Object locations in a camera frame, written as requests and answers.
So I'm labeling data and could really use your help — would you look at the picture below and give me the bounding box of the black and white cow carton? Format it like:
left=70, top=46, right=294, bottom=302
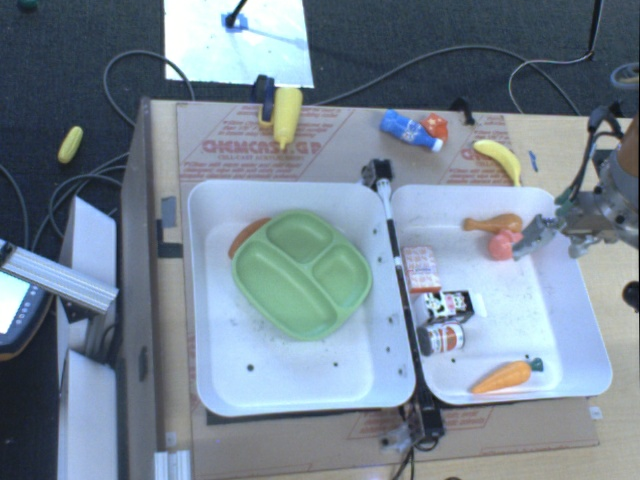
left=422, top=290, right=475, bottom=326

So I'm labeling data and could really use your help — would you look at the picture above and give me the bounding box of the blue and white bottle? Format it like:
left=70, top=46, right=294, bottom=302
left=378, top=109, right=445, bottom=154

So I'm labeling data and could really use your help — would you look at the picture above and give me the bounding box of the orange carrot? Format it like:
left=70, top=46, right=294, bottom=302
left=470, top=357, right=545, bottom=395

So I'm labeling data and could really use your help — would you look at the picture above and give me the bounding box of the yellow squeeze bottle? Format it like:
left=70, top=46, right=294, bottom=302
left=272, top=86, right=305, bottom=151

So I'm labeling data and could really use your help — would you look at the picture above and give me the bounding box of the yellow toy corn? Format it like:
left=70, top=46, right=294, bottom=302
left=57, top=125, right=85, bottom=165

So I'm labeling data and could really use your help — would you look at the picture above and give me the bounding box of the green divided plate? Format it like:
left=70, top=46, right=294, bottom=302
left=231, top=209, right=374, bottom=342

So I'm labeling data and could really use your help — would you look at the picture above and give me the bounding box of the orange toy sausage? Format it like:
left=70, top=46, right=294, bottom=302
left=228, top=216, right=274, bottom=261

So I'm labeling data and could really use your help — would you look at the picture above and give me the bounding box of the brown toy chicken drumstick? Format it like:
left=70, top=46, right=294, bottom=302
left=462, top=212, right=524, bottom=235

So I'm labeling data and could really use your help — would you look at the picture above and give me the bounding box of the thin black and white rod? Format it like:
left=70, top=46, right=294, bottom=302
left=375, top=178, right=432, bottom=410

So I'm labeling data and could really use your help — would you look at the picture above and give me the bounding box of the small can red label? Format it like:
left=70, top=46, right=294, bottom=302
left=416, top=320, right=467, bottom=358

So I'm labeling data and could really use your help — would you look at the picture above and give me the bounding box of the white plastic tray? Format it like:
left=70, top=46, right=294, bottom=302
left=187, top=178, right=417, bottom=418
left=389, top=183, right=614, bottom=407

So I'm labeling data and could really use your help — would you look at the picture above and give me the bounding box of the small red carton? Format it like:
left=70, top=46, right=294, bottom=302
left=418, top=112, right=450, bottom=143

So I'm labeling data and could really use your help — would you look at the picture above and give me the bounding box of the orange and white carton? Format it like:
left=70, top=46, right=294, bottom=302
left=401, top=245, right=444, bottom=295

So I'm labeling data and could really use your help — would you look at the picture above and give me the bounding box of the brown cardboard board red print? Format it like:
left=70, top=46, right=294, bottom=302
left=174, top=101, right=601, bottom=480

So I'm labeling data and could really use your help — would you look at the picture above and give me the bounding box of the pink round toy food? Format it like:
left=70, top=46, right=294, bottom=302
left=488, top=229, right=524, bottom=262

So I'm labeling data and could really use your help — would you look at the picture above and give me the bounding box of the yellow banana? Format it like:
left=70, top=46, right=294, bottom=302
left=472, top=139, right=523, bottom=188

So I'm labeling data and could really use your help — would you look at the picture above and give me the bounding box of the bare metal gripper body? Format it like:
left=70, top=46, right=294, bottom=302
left=553, top=190, right=640, bottom=250

